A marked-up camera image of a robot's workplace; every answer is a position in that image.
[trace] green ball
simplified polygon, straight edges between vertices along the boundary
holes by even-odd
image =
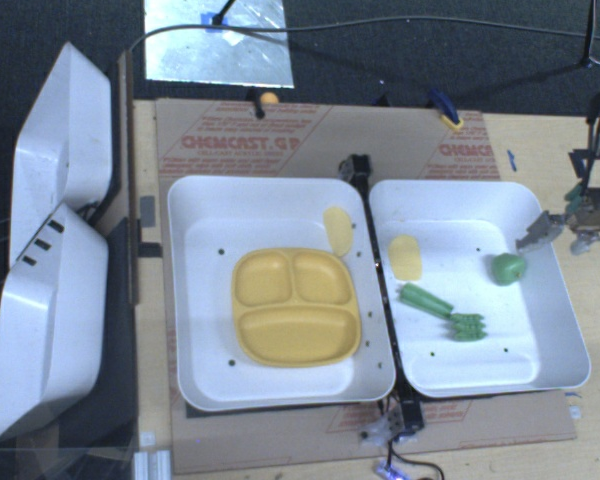
[[[520,280],[527,270],[527,262],[522,256],[504,253],[493,258],[491,272],[496,283],[507,286]]]

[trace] wooden table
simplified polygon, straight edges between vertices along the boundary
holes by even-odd
[[[543,208],[559,213],[563,196],[576,183],[567,153],[586,147],[587,127],[582,118],[485,115],[501,177],[526,185]],[[138,194],[155,193],[157,185],[155,113],[153,103],[136,102],[135,163]],[[507,151],[515,155],[513,171]],[[600,163],[591,186],[600,186]],[[161,241],[160,227],[145,240]],[[415,460],[435,462],[447,479],[593,479],[600,478],[600,243],[587,254],[569,251],[573,235],[565,231],[554,247],[591,357],[589,381],[570,403],[578,406],[578,438],[533,445],[483,448],[420,454]],[[139,264],[140,303],[136,307],[139,430],[141,445],[168,449],[171,445],[166,359],[166,333],[161,259],[143,258]],[[377,459],[282,466],[178,476],[208,480],[369,480]],[[412,478],[436,478],[424,467],[399,466]]]

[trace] flattened cardboard box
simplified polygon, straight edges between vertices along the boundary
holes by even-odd
[[[281,104],[258,120],[245,102],[156,103],[169,344],[174,472],[196,473],[381,455],[360,442],[380,417],[375,403],[201,413],[177,381],[173,275],[166,196],[179,178],[337,176],[350,154],[368,154],[382,179],[483,179],[499,174],[479,112],[462,112],[453,132],[435,110]],[[424,404],[425,429],[405,453],[575,438],[562,392],[504,395]]]

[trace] yellow plate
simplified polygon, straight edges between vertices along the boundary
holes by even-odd
[[[342,361],[360,344],[360,312],[347,267],[316,249],[260,249],[231,282],[233,322],[244,352],[270,366]]]

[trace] silver metal sheet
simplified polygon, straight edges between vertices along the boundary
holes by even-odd
[[[145,0],[145,30],[201,23],[227,0]],[[236,0],[229,25],[284,28],[282,0]],[[150,80],[293,88],[286,34],[247,36],[232,31],[179,30],[146,40]]]

